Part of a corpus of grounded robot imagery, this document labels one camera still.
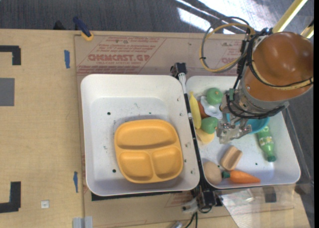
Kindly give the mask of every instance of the blue tape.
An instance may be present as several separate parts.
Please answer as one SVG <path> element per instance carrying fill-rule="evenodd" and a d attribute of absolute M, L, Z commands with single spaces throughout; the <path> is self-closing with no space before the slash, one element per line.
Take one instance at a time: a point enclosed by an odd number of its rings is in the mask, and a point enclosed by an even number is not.
<path fill-rule="evenodd" d="M 64 62 L 65 67 L 70 68 L 70 52 L 68 50 L 64 50 Z"/>
<path fill-rule="evenodd" d="M 78 191 L 78 173 L 76 171 L 74 171 L 74 175 L 73 175 L 73 182 L 75 185 L 75 192 L 79 192 Z"/>

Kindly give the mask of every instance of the white tray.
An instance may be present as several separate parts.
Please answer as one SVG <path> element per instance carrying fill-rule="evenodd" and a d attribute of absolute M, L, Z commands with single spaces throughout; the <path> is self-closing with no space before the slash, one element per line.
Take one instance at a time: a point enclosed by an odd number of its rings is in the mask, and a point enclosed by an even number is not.
<path fill-rule="evenodd" d="M 233 87 L 236 77 L 230 76 L 193 76 L 186 82 L 188 92 L 193 91 L 194 96 L 205 95 L 209 88 L 219 88 L 225 92 Z M 218 189 L 242 188 L 253 186 L 269 186 L 293 184 L 299 180 L 301 171 L 298 160 L 287 131 L 282 113 L 270 118 L 268 124 L 275 143 L 275 162 L 268 162 L 258 145 L 255 134 L 246 135 L 240 139 L 232 140 L 230 144 L 220 144 L 217 137 L 208 145 L 199 142 L 199 151 L 202 162 L 212 161 L 220 165 L 220 160 L 226 150 L 235 146 L 243 152 L 236 169 L 250 173 L 261 179 L 260 184 L 234 184 L 223 180 Z"/>
<path fill-rule="evenodd" d="M 168 75 L 92 74 L 81 82 L 86 182 L 100 196 L 188 191 L 197 186 L 199 170 L 181 84 Z M 175 179 L 135 184 L 121 174 L 114 132 L 126 121 L 163 119 L 176 129 L 184 158 Z"/>

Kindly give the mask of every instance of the toy carrot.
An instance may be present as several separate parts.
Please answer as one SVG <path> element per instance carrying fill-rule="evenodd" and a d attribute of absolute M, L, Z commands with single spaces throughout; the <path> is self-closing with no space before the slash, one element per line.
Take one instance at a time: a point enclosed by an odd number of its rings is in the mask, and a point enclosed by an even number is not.
<path fill-rule="evenodd" d="M 223 171 L 222 177 L 230 178 L 231 181 L 233 181 L 234 183 L 239 183 L 239 184 L 250 184 L 250 183 L 260 182 L 259 178 L 256 178 L 246 172 L 239 171 L 239 170 L 233 170 L 230 172 Z"/>

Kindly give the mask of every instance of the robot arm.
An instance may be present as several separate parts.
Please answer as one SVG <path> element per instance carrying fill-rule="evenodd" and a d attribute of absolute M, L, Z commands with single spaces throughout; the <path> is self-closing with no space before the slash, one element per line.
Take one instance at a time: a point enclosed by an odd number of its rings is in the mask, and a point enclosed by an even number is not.
<path fill-rule="evenodd" d="M 223 96 L 220 109 L 230 114 L 230 122 L 218 125 L 220 143 L 250 133 L 248 119 L 277 114 L 288 107 L 290 99 L 313 86 L 312 43 L 292 32 L 265 32 L 248 41 L 235 86 Z"/>

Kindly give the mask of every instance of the green bottle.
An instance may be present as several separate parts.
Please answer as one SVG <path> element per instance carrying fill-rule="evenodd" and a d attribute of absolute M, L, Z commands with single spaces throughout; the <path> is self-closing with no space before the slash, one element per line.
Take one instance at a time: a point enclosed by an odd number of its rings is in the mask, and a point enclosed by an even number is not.
<path fill-rule="evenodd" d="M 265 126 L 260 132 L 257 132 L 258 141 L 261 149 L 267 155 L 267 160 L 269 162 L 274 162 L 276 160 L 274 154 L 274 141 L 270 134 L 268 126 Z"/>

